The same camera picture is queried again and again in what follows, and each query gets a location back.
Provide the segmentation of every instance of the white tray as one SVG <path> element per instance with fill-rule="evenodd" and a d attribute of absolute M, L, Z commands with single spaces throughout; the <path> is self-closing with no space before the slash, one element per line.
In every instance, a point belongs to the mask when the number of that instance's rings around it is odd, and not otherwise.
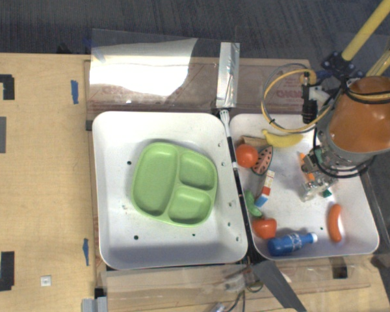
<path fill-rule="evenodd" d="M 278 124 L 288 128 L 302 124 L 300 115 L 275 114 L 272 117 Z M 261 114 L 239 114 L 230 121 L 234 143 L 243 135 L 263 137 L 263 129 L 282 134 L 269 126 Z M 274 148 L 270 169 L 275 171 L 275 177 L 270 198 L 264 204 L 263 210 L 265 217 L 276 219 L 277 236 L 292 231 L 315 232 L 318 242 L 289 256 L 272 257 L 267 250 L 267 241 L 253 234 L 256 250 L 271 260 L 371 254 L 378 247 L 379 235 L 359 177 L 340 179 L 330 188 L 332 196 L 328 198 L 317 196 L 307 202 L 300 200 L 298 191 L 300 184 L 305 181 L 305 175 L 300 169 L 299 153 L 308 153 L 312 148 L 312 141 L 313 132 L 308 132 L 303 141 L 293 147 Z M 245 168 L 239 168 L 239 174 L 244 190 L 249 189 L 253 194 L 261 190 L 264 177 Z M 326 224 L 328 209 L 333 203 L 342 206 L 339 224 L 343 239 L 338 244 L 329 239 Z"/>
<path fill-rule="evenodd" d="M 224 125 L 212 114 L 104 112 L 92 125 L 96 162 L 99 249 L 115 269 L 234 263 L 248 247 Z M 141 215 L 130 189 L 141 151 L 172 142 L 208 156 L 218 171 L 209 218 L 196 227 Z"/>

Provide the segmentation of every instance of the red tomato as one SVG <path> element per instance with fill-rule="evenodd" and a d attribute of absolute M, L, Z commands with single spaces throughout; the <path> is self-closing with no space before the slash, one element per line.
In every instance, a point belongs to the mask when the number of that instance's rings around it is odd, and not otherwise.
<path fill-rule="evenodd" d="M 254 233 L 263 239 L 270 239 L 276 236 L 277 222 L 274 218 L 260 218 L 253 221 Z"/>
<path fill-rule="evenodd" d="M 243 168 L 251 168 L 259 159 L 259 152 L 249 144 L 241 144 L 235 150 L 237 163 Z"/>

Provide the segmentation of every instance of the carrot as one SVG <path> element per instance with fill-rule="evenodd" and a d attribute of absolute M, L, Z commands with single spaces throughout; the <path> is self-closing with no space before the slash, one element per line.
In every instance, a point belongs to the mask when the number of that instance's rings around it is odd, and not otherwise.
<path fill-rule="evenodd" d="M 328 213 L 328 233 L 334 242 L 340 242 L 342 239 L 341 232 L 339 232 L 339 214 L 341 213 L 341 206 L 336 203 L 333 205 Z"/>

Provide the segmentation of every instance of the bottle cap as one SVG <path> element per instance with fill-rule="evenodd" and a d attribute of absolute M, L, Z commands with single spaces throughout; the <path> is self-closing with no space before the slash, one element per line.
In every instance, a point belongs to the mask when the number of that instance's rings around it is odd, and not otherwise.
<path fill-rule="evenodd" d="M 313 242 L 317 242 L 318 241 L 318 236 L 315 232 L 311 232 L 311 236 L 313 238 Z"/>

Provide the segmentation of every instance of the dark background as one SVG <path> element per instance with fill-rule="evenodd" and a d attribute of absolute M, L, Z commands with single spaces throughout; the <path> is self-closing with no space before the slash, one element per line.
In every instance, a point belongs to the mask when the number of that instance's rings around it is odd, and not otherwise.
<path fill-rule="evenodd" d="M 0 0 L 0 52 L 56 53 L 65 44 L 74 54 L 88 53 L 84 39 L 92 29 L 108 29 L 236 40 L 242 57 L 308 59 L 318 68 L 346 47 L 381 1 Z M 389 46 L 390 15 L 353 62 L 366 72 Z M 369 175 L 390 238 L 390 152 L 378 156 Z M 378 266 L 390 299 L 390 263 Z"/>

